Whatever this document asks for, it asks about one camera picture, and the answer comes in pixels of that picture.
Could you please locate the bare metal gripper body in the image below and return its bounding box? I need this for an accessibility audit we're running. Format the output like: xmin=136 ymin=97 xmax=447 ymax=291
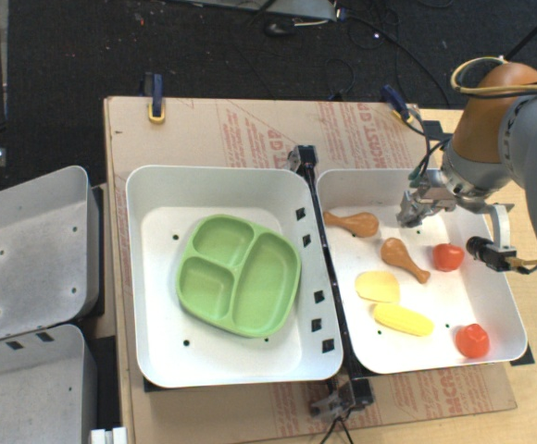
xmin=404 ymin=171 xmax=489 ymax=214

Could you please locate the brown toy chicken drumstick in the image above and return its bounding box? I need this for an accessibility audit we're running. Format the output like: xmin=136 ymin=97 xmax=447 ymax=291
xmin=380 ymin=237 xmax=432 ymax=286
xmin=322 ymin=210 xmax=381 ymax=239

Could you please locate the red toy tomato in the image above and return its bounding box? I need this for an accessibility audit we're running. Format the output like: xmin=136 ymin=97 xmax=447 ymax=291
xmin=431 ymin=242 xmax=466 ymax=274
xmin=455 ymin=323 xmax=491 ymax=360

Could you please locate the pale yellow toy potato chip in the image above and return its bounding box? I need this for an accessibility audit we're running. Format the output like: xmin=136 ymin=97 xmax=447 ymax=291
xmin=354 ymin=270 xmax=401 ymax=304

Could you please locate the thin black rod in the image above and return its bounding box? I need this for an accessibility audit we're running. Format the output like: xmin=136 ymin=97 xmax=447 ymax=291
xmin=295 ymin=162 xmax=367 ymax=388

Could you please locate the yellow toy corn cob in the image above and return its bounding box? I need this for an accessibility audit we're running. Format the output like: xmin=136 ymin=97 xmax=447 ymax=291
xmin=372 ymin=302 xmax=435 ymax=338

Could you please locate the white plastic tray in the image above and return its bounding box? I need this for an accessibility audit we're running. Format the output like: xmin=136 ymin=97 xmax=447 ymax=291
xmin=316 ymin=167 xmax=530 ymax=376
xmin=124 ymin=164 xmax=345 ymax=389

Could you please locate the green divided plate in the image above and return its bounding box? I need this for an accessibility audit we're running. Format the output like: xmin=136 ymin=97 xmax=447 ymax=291
xmin=175 ymin=214 xmax=303 ymax=339

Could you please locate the brown cardboard board red print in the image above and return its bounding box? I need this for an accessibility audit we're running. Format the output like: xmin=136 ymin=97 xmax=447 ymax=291
xmin=103 ymin=95 xmax=518 ymax=444

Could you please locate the black cylinder on white bracket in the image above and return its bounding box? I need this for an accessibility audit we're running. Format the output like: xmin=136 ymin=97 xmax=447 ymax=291
xmin=465 ymin=203 xmax=518 ymax=273

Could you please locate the black block with thin wires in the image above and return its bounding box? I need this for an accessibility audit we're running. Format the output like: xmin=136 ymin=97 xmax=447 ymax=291
xmin=288 ymin=144 xmax=318 ymax=175
xmin=308 ymin=376 xmax=375 ymax=423

